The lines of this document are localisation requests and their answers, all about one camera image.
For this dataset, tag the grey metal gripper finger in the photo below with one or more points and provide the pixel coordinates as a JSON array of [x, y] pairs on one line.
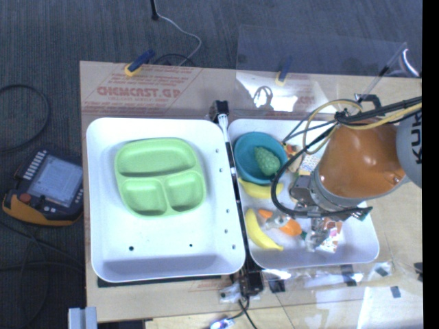
[[322, 227], [312, 230]]

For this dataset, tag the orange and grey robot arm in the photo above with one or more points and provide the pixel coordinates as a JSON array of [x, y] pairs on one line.
[[360, 159]]

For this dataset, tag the green divided plate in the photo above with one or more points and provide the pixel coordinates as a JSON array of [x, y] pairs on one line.
[[157, 177]]

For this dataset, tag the yellow banana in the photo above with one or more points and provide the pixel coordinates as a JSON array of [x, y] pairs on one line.
[[257, 233], [257, 190]]

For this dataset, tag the blue bowl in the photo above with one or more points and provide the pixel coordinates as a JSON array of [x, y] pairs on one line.
[[245, 159]]

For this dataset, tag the brown cardboard board red print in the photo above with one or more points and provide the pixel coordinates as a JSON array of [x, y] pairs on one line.
[[154, 87]]

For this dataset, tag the orange and white toy biscuit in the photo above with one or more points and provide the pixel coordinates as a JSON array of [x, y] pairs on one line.
[[293, 156]]

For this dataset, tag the thin black and white rod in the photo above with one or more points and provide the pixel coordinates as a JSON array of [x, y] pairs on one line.
[[229, 153]]

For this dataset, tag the white carton with blue dots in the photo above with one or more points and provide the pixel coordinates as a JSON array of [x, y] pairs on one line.
[[308, 164]]

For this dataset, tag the orange carrot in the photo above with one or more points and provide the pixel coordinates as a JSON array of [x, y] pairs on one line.
[[291, 227]]

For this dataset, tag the white packet with colourful print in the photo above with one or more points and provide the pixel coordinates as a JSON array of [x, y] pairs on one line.
[[332, 240]]

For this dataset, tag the green grapes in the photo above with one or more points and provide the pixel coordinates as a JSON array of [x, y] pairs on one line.
[[267, 161]]

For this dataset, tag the white plastic tray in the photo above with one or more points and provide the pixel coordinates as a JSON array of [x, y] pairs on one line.
[[356, 245], [161, 245]]

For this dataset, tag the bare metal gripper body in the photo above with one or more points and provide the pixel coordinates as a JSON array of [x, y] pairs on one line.
[[303, 188]]

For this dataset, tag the small orange toy piece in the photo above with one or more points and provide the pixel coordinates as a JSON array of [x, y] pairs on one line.
[[264, 213]]

